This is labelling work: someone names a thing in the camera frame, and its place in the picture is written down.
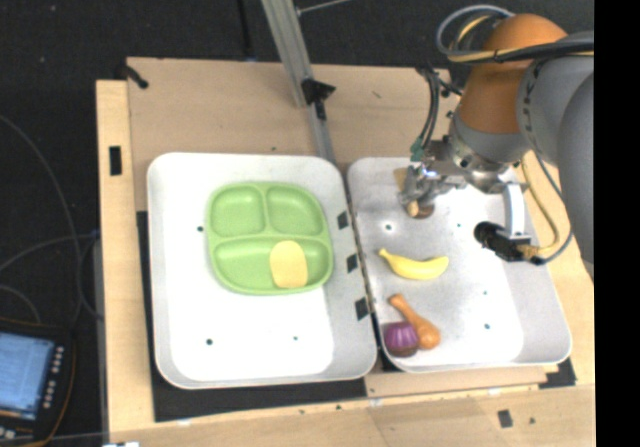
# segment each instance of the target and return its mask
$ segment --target toy onion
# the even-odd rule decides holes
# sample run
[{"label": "toy onion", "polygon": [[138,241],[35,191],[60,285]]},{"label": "toy onion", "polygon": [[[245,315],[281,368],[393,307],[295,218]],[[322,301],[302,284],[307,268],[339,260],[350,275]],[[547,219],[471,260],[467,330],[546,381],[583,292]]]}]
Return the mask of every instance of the toy onion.
[{"label": "toy onion", "polygon": [[389,354],[406,357],[418,351],[418,335],[408,321],[390,323],[385,328],[384,344]]}]

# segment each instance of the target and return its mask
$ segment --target green plate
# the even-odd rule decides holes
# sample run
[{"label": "green plate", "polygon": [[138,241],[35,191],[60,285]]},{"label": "green plate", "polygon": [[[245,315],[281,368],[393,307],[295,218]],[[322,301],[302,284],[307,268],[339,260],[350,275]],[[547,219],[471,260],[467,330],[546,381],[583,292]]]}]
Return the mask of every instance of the green plate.
[{"label": "green plate", "polygon": [[[333,249],[320,202],[293,184],[252,182],[216,190],[205,220],[211,263],[218,279],[243,294],[308,291],[333,272]],[[269,255],[280,241],[297,242],[305,254],[307,284],[294,289],[275,285]]]}]

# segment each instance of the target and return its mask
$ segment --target toy banana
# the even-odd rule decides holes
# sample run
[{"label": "toy banana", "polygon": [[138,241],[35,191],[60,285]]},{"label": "toy banana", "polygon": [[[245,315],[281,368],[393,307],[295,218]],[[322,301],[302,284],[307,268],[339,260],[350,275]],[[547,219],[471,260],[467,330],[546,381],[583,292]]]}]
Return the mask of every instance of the toy banana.
[{"label": "toy banana", "polygon": [[386,259],[391,269],[398,276],[412,280],[431,280],[444,273],[449,266],[449,258],[446,256],[435,257],[428,260],[413,260],[402,255],[389,253],[382,248],[378,255]]}]

